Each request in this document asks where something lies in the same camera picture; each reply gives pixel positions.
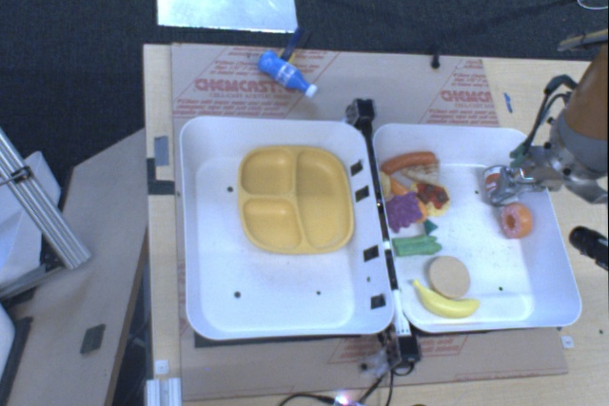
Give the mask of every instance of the bottle cap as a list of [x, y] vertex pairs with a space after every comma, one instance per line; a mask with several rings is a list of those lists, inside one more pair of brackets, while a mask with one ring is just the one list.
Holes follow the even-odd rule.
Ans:
[[312, 98], [313, 95], [317, 93], [317, 88], [317, 85], [309, 85], [304, 95], [306, 95], [308, 98]]

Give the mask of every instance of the black fabric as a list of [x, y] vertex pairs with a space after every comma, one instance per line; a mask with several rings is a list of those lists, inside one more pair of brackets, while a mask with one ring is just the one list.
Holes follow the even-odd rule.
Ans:
[[[598, 4], [606, 0], [592, 0]], [[0, 126], [22, 154], [71, 166], [144, 125], [142, 45], [280, 47], [287, 35], [156, 25], [156, 0], [0, 0]], [[607, 11], [573, 0], [296, 0], [307, 48], [519, 58], [604, 29]]]

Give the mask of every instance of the blue bottle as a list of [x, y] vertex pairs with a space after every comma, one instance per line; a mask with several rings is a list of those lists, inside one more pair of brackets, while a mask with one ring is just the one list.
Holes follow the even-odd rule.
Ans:
[[271, 50], [266, 51], [260, 57], [258, 69], [286, 88], [295, 88], [303, 91], [304, 95], [309, 98], [315, 95], [317, 91], [317, 86], [308, 83], [297, 68], [290, 65]]

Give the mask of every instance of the toy banana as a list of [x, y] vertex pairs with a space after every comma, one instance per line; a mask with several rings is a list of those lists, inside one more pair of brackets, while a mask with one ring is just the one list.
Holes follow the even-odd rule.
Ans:
[[470, 298], [462, 300], [450, 300], [435, 291], [423, 286], [419, 280], [412, 282], [419, 291], [421, 302], [425, 308], [435, 315], [448, 319], [464, 319], [472, 315], [480, 306], [478, 300]]

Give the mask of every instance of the beige disc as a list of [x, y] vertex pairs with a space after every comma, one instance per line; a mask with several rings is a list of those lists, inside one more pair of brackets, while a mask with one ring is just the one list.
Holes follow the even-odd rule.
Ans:
[[457, 258], [441, 256], [429, 266], [429, 283], [436, 292], [455, 300], [469, 289], [469, 271]]

